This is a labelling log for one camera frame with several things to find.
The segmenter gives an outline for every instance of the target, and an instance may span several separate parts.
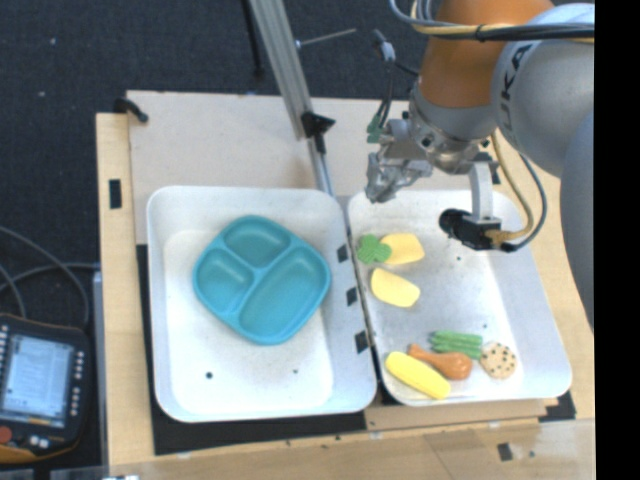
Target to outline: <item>yellow cheese slice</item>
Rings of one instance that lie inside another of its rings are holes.
[[[420,288],[405,278],[376,268],[371,274],[371,291],[382,302],[410,308],[420,297]]]
[[[385,263],[389,265],[402,265],[424,258],[424,249],[413,233],[393,233],[380,240],[381,244],[391,247],[391,256]]]

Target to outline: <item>yellow toy corn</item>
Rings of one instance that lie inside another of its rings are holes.
[[[384,365],[398,380],[431,398],[442,400],[449,396],[449,381],[418,359],[403,352],[391,352]]]

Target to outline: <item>white tray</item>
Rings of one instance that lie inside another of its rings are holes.
[[[471,193],[407,190],[399,192],[396,199],[375,205],[361,193],[349,202],[354,247],[368,233],[382,237],[410,232],[418,236],[426,253],[419,262],[406,265],[356,262],[378,360],[383,364],[390,352],[405,352],[410,343],[429,350],[431,332],[451,329],[508,345],[518,358],[518,368],[512,377],[495,380],[474,361],[470,377],[452,381],[450,396],[441,401],[405,386],[382,367],[385,387],[398,401],[413,406],[563,394],[571,384],[571,367],[529,249],[504,253],[463,246],[448,238],[438,225],[440,214],[448,208],[470,211]],[[503,229],[521,228],[517,209],[499,193],[494,194],[494,215],[504,219]],[[391,306],[373,296],[369,278],[376,266],[421,288],[414,307]]]
[[[196,298],[191,275],[205,246],[233,220],[260,215],[314,246],[331,268],[322,305],[289,341],[251,343]],[[306,189],[165,187],[147,207],[151,329],[156,398],[184,422],[235,421],[357,412],[377,379],[344,215],[328,195]]]

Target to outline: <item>blue plate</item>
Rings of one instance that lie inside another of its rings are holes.
[[[233,221],[193,270],[200,301],[239,334],[261,345],[291,338],[320,306],[331,283],[324,258],[269,219]]]

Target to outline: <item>tray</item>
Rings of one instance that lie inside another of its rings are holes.
[[[451,394],[444,400],[429,399],[383,367],[387,391],[411,406],[554,398],[565,393],[571,384],[571,367],[529,248],[515,253],[473,251],[440,229],[438,218],[449,208],[470,211],[470,192],[407,190],[375,205],[361,193],[349,201],[354,246],[365,234],[382,237],[409,232],[425,250],[422,260],[405,265],[356,262],[378,361],[383,364],[395,350],[406,352],[411,343],[430,350],[429,335],[449,329],[508,345],[518,367],[508,379],[496,380],[474,361],[471,375],[451,381]],[[504,229],[521,228],[517,209],[499,193],[494,193],[494,214],[504,219]],[[395,307],[373,296],[369,280],[379,266],[420,287],[413,307]]]
[[[319,308],[279,345],[247,340],[196,296],[193,269],[208,244],[246,216],[270,219],[313,247],[331,283]],[[349,257],[344,214],[307,189],[169,186],[147,205],[155,396],[183,422],[241,421],[357,412],[377,379]]]
[[[229,224],[193,269],[205,307],[260,345],[278,345],[298,332],[330,282],[329,266],[313,247],[256,215]]]

